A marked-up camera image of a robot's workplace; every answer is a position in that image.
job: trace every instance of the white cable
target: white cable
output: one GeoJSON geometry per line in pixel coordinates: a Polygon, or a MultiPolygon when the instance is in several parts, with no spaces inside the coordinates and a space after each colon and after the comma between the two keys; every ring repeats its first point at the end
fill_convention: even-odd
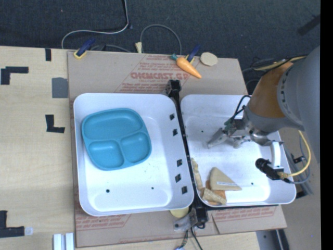
{"type": "Polygon", "coordinates": [[[119,31],[115,31],[115,32],[102,32],[102,31],[92,31],[92,30],[76,30],[76,31],[71,31],[69,33],[67,33],[61,40],[61,48],[63,49],[63,43],[65,41],[65,39],[74,34],[74,33],[79,33],[79,32],[88,32],[88,33],[97,33],[97,34],[107,34],[107,35],[113,35],[113,34],[118,34],[123,32],[124,30],[127,29],[127,27],[129,26],[130,22],[129,22],[129,15],[127,13],[127,2],[126,0],[124,0],[124,5],[125,5],[125,15],[126,15],[126,25],[124,26],[124,28],[122,28],[119,31]]]}
{"type": "Polygon", "coordinates": [[[143,38],[143,35],[145,33],[145,31],[149,28],[152,28],[152,27],[161,27],[161,28],[165,28],[167,30],[169,30],[177,39],[178,41],[178,45],[179,45],[179,48],[180,48],[180,55],[182,55],[182,43],[181,43],[181,39],[179,39],[178,35],[169,27],[165,26],[165,25],[161,25],[161,24],[152,24],[152,25],[149,25],[147,27],[145,27],[142,32],[141,32],[141,35],[140,35],[140,42],[142,43],[141,45],[141,51],[142,53],[144,53],[144,47],[143,47],[143,42],[142,42],[142,38],[143,38]]]}

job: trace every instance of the bread slice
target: bread slice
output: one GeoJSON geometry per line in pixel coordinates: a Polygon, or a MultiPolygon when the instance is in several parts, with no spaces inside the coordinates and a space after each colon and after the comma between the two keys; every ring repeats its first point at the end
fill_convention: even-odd
{"type": "Polygon", "coordinates": [[[196,181],[197,188],[198,188],[198,190],[201,191],[203,186],[202,186],[201,176],[200,176],[200,173],[199,173],[199,166],[193,158],[191,158],[191,162],[192,162],[193,174],[194,174],[194,178],[195,178],[195,181],[196,181]]]}
{"type": "Polygon", "coordinates": [[[232,179],[230,179],[217,167],[214,167],[210,172],[209,185],[211,187],[211,190],[221,190],[221,191],[241,190],[241,187],[239,187],[232,179]]]}
{"type": "MultiPolygon", "coordinates": [[[[206,188],[212,190],[211,187],[210,187],[210,185],[209,185],[209,180],[206,181],[206,188]]],[[[223,197],[224,199],[227,199],[227,197],[225,195],[225,191],[222,191],[222,190],[212,190],[212,192],[214,194],[219,195],[220,197],[223,197]]]]}
{"type": "Polygon", "coordinates": [[[207,188],[202,188],[201,197],[203,200],[207,200],[208,202],[216,202],[216,203],[220,203],[222,205],[225,205],[227,203],[226,198],[215,194],[213,191],[211,191],[207,188]]]}

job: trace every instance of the round cracker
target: round cracker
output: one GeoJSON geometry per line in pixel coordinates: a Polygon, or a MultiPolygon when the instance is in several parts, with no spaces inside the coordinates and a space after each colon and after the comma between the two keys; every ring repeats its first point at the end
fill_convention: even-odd
{"type": "Polygon", "coordinates": [[[209,52],[202,53],[202,55],[200,56],[200,60],[207,66],[214,66],[217,64],[217,57],[209,52]]]}

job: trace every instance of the gray carpet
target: gray carpet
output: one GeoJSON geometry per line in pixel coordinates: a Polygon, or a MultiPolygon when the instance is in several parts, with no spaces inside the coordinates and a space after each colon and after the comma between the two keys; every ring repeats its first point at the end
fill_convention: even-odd
{"type": "MultiPolygon", "coordinates": [[[[183,54],[196,44],[202,52],[253,60],[307,54],[320,45],[321,0],[126,0],[131,28],[117,35],[77,33],[65,40],[76,49],[88,38],[135,51],[141,31],[162,24],[180,37],[183,54]]],[[[114,31],[124,26],[122,0],[1,0],[0,45],[61,48],[61,39],[79,29],[114,31]]],[[[144,34],[147,53],[178,53],[168,30],[144,34]]],[[[247,82],[260,77],[250,71],[247,82]]]]}

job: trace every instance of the blue clamp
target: blue clamp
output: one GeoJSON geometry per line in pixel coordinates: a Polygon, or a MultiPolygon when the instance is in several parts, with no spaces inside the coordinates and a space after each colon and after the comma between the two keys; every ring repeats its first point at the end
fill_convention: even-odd
{"type": "Polygon", "coordinates": [[[186,59],[187,59],[187,61],[188,62],[192,62],[194,59],[194,56],[196,55],[196,53],[198,53],[198,51],[199,51],[199,49],[200,49],[200,45],[199,44],[197,44],[194,48],[193,48],[193,50],[191,51],[191,53],[189,53],[187,56],[186,56],[186,59]]]}
{"type": "Polygon", "coordinates": [[[92,47],[95,41],[96,41],[95,38],[90,38],[87,41],[85,41],[83,45],[74,52],[74,57],[76,59],[81,59],[82,57],[84,57],[87,53],[87,50],[89,50],[92,47]]]}

